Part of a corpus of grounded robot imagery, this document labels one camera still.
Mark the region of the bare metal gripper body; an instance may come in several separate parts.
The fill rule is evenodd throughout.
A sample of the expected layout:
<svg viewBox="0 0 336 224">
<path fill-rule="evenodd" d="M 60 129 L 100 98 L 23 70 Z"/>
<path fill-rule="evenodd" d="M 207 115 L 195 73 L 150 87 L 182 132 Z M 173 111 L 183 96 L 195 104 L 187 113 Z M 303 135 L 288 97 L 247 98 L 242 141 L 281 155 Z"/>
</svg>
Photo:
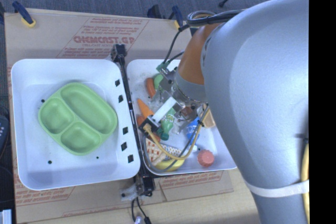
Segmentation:
<svg viewBox="0 0 336 224">
<path fill-rule="evenodd" d="M 162 75 L 159 100 L 161 102 L 171 100 L 177 118 L 193 121 L 207 105 L 205 86 L 183 79 L 177 68 L 163 71 Z"/>
</svg>

